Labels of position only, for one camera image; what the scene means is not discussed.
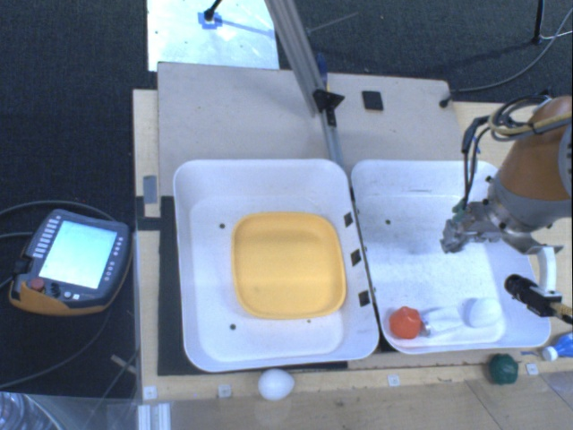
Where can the blue bottle with white cap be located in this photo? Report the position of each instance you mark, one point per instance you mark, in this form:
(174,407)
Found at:
(561,347)

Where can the thin black rod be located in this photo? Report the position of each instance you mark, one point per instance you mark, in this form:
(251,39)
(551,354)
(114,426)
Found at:
(363,258)

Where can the pale wood board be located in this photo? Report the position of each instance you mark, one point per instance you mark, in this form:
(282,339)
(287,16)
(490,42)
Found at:
(233,114)

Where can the black cylinder on white bracket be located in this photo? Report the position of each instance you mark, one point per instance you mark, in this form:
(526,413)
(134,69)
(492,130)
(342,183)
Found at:
(530,291)

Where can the white egg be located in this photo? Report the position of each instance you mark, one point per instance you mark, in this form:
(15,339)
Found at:
(482,312)
(276,384)

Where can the white plastic bottle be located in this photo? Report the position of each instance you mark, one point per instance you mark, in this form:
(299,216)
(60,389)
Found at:
(445,320)

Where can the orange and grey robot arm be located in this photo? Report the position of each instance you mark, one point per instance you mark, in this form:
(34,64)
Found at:
(532,168)

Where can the orange-red toy fruit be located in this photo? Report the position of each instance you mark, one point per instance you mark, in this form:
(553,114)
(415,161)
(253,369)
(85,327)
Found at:
(405,323)

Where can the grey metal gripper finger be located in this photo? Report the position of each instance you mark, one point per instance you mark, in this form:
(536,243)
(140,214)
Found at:
(449,244)
(453,228)

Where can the dark green toy vegetable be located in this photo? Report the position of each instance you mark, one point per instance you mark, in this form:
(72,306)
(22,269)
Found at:
(503,369)

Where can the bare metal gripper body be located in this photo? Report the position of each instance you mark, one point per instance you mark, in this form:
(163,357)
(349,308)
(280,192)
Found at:
(488,226)

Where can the yellow plate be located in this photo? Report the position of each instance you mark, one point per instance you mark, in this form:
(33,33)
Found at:
(288,264)

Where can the white plastic tray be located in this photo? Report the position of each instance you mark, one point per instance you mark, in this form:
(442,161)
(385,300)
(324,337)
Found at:
(430,276)
(206,262)

